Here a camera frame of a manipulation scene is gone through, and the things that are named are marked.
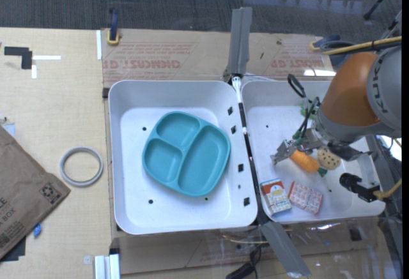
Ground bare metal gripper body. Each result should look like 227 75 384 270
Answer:
283 129 327 151

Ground orange carrot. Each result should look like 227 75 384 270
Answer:
289 149 328 177

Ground tan chocolate chip biscuit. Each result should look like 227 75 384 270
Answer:
316 147 341 170

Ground white plastic tray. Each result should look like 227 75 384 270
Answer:
107 79 259 236
240 79 387 225

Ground red white and blue carton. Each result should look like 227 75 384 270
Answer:
259 177 293 216

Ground orange patterned packet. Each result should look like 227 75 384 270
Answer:
287 181 324 216

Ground blue divided plate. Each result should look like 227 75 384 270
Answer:
141 110 231 198

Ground brown cardboard board, red print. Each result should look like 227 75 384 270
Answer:
101 27 386 275

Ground white tape roll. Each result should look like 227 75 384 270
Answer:
59 146 104 188

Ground black cylinder on white bracket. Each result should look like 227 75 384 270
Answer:
332 143 382 204

